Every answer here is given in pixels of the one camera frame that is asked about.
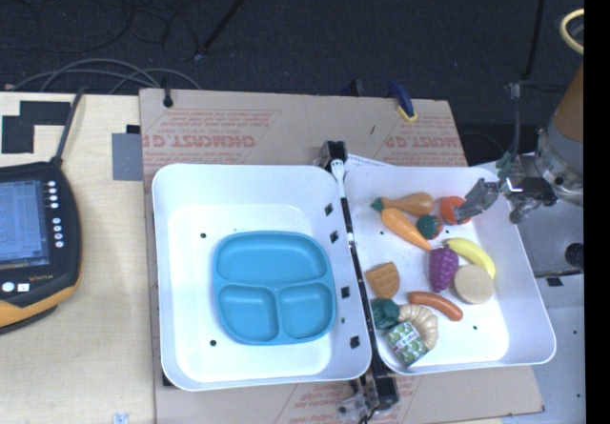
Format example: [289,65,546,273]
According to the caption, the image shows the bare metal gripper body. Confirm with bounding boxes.
[498,153,585,225]

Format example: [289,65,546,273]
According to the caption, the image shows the orange tomato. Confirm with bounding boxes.
[438,195,474,227]

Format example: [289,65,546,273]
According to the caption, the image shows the red strawberry green top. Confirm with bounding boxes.
[416,213,445,241]

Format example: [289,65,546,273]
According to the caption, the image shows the yellow banana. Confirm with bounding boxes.
[443,236,498,280]

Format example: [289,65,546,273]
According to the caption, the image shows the yellow orange squash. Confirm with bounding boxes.
[380,192,436,218]

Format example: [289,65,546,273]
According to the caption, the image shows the purple grapes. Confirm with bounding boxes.
[427,245,460,294]

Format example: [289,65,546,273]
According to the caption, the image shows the orange carrot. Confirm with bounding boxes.
[370,196,433,252]

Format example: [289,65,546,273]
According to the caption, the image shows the tan round biscuit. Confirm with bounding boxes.
[452,263,497,306]

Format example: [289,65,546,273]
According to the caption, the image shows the orange sausage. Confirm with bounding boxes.
[407,291,465,323]

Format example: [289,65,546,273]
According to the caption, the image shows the white plastic tray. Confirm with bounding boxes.
[342,163,558,376]
[151,162,374,393]

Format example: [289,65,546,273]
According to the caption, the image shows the brown waffle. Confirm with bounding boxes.
[363,261,401,300]

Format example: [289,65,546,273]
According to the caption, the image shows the beige croissant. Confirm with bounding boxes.
[396,303,440,352]

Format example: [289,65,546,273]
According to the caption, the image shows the thin black and white rod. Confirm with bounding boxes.
[330,157,388,388]

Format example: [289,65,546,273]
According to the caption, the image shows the green broccoli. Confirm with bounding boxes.
[370,297,402,331]

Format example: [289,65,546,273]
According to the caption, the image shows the green and white carton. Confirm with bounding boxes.
[383,319,431,369]

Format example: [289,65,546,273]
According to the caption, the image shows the brown cardboard board red print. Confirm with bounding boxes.
[138,87,546,424]

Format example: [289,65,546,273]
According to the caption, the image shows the blue divided plate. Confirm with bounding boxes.
[212,230,338,347]

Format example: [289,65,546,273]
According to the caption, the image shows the black cylinder on white bracket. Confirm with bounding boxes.
[564,242,585,273]

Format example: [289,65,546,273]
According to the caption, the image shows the black block with thin wires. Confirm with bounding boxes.
[314,139,348,172]
[355,374,400,416]

